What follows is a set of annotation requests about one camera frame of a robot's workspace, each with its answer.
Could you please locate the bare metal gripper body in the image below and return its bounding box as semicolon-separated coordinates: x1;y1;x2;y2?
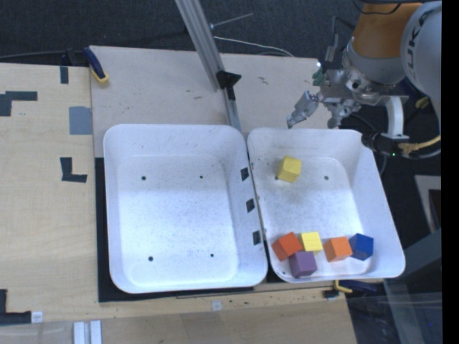
316;60;409;111

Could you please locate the yellow cube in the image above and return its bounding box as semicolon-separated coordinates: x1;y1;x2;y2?
276;155;303;184
300;231;324;254

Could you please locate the white plastic tray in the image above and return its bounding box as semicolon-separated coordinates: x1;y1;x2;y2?
103;123;270;295
246;126;407;285

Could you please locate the blue cube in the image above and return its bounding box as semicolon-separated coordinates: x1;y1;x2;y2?
348;232;375;262

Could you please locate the orange cube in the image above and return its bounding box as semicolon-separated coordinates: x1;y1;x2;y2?
323;235;354;264

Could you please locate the red-orange cube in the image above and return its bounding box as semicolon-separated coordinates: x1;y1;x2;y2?
270;231;304;262

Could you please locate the purple cube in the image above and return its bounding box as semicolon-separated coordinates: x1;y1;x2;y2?
288;250;318;280

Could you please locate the black cylinder on white bracket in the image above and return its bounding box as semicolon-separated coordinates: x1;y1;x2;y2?
360;96;411;158

